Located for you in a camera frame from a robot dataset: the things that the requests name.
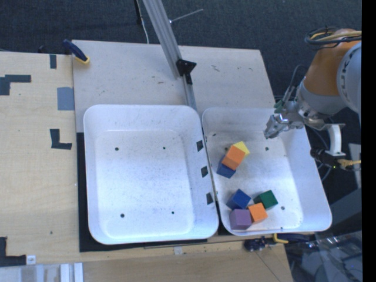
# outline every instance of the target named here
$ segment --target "orange block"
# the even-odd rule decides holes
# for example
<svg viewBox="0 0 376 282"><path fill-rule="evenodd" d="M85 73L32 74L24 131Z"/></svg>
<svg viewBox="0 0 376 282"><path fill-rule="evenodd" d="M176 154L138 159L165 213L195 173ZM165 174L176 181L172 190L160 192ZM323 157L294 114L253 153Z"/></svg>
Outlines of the orange block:
<svg viewBox="0 0 376 282"><path fill-rule="evenodd" d="M268 217L264 205L262 203L252 204L248 206L249 212L251 213L252 222L262 221Z"/></svg>
<svg viewBox="0 0 376 282"><path fill-rule="evenodd" d="M246 153L236 146L231 145L226 155L222 160L222 164L236 170L240 163L243 161Z"/></svg>

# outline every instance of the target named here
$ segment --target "blue clamp handle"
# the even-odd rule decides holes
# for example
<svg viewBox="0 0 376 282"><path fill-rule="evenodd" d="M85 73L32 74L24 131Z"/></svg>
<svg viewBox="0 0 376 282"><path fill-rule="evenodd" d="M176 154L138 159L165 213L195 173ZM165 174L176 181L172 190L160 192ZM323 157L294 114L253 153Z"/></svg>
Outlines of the blue clamp handle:
<svg viewBox="0 0 376 282"><path fill-rule="evenodd" d="M68 49L69 51L71 51L75 56L76 56L76 59L84 64L87 64L90 59L88 56L86 56L82 51L81 49L79 49L75 44L73 44L71 41L65 39L63 41L63 46L65 49Z"/></svg>

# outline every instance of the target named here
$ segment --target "toy cube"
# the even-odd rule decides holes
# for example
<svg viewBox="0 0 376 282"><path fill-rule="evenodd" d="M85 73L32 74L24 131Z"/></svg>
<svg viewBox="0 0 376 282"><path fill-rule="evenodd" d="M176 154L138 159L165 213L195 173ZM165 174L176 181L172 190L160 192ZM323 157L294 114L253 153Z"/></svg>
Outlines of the toy cube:
<svg viewBox="0 0 376 282"><path fill-rule="evenodd" d="M241 149L245 153L245 157L250 154L250 151L248 150L246 144L243 141L235 143L234 146Z"/></svg>
<svg viewBox="0 0 376 282"><path fill-rule="evenodd" d="M264 205L262 203L252 204L248 206L249 212L251 213L251 219L253 223L260 222L268 217L265 211Z"/></svg>
<svg viewBox="0 0 376 282"><path fill-rule="evenodd" d="M243 161L245 155L246 153L241 149L231 145L221 162L232 170L236 170L241 161Z"/></svg>
<svg viewBox="0 0 376 282"><path fill-rule="evenodd" d="M278 204L278 201L271 190L258 195L255 199L253 199L253 201L255 203L262 203L265 209L271 208Z"/></svg>
<svg viewBox="0 0 376 282"><path fill-rule="evenodd" d="M246 195L243 191L238 189L228 200L226 206L230 209L245 209L251 200L251 197Z"/></svg>
<svg viewBox="0 0 376 282"><path fill-rule="evenodd" d="M246 230L252 224L251 213L247 209L234 209L230 213L232 230Z"/></svg>
<svg viewBox="0 0 376 282"><path fill-rule="evenodd" d="M231 168L227 167L226 165L222 164L222 160L219 162L217 174L221 176L231 178L236 171L232 170Z"/></svg>

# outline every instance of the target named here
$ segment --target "white tray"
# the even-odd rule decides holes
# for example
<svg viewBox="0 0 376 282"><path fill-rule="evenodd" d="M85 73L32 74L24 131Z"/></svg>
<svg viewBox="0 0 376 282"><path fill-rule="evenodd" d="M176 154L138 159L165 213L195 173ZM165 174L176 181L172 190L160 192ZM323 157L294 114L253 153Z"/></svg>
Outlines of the white tray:
<svg viewBox="0 0 376 282"><path fill-rule="evenodd" d="M321 184L305 129L265 139L263 130L274 109L210 108L203 113L203 129L213 172L220 216L234 235L322 231L331 224L331 211ZM231 178L216 173L225 148L243 141L250 154ZM278 205L267 210L268 218L247 230L232 230L226 206L242 189L252 199L272 190Z"/></svg>
<svg viewBox="0 0 376 282"><path fill-rule="evenodd" d="M83 117L89 230L103 244L194 240L219 224L188 106L95 105Z"/></svg>

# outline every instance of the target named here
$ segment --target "yellow block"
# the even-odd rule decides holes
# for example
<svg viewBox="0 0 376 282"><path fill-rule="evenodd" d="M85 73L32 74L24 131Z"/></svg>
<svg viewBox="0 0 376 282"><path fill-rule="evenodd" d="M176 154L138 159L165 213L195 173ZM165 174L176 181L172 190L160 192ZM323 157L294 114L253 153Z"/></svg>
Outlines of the yellow block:
<svg viewBox="0 0 376 282"><path fill-rule="evenodd" d="M242 150L245 153L245 156L248 156L250 154L250 151L248 150L246 144L243 141L235 143L234 146Z"/></svg>

